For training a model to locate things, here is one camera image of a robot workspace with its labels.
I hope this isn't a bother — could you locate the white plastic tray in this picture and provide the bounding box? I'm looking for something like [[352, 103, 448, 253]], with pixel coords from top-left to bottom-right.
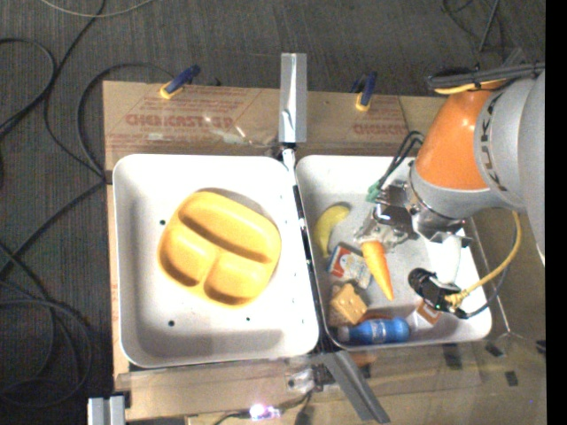
[[112, 152, 321, 369], [294, 154, 493, 352]]

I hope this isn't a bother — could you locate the orange carrot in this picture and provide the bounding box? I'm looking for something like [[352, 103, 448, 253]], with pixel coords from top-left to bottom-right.
[[360, 239, 395, 303]]

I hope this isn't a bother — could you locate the yellow banana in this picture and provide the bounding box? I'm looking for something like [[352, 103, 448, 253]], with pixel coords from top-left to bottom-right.
[[313, 204, 352, 259]]

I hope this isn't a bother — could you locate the black cylinder on white bracket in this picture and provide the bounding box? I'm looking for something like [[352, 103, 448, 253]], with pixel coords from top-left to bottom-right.
[[407, 235, 464, 314]]

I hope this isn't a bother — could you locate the blue plastic bottle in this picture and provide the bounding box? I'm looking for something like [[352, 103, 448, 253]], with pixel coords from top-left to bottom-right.
[[337, 317, 411, 346]]

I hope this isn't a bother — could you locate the yellow divided plate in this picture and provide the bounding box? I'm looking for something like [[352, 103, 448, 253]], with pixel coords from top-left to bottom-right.
[[157, 189, 284, 308]]

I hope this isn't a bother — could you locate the white red and blue carton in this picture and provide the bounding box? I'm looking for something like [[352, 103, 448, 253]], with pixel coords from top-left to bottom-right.
[[326, 243, 373, 290]]

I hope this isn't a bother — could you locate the tan toy bread slice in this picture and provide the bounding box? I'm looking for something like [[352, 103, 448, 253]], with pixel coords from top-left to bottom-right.
[[327, 282, 369, 328]]

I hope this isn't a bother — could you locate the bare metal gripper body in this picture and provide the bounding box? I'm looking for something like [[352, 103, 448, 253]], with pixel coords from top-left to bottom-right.
[[373, 179, 473, 247]]

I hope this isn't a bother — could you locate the orange and white carton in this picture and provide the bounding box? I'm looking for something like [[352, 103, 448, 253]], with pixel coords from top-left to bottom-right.
[[413, 300, 443, 328]]

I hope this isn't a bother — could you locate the brown cardboard board red print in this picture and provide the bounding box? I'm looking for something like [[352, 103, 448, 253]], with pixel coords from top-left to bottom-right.
[[102, 80, 510, 421]]

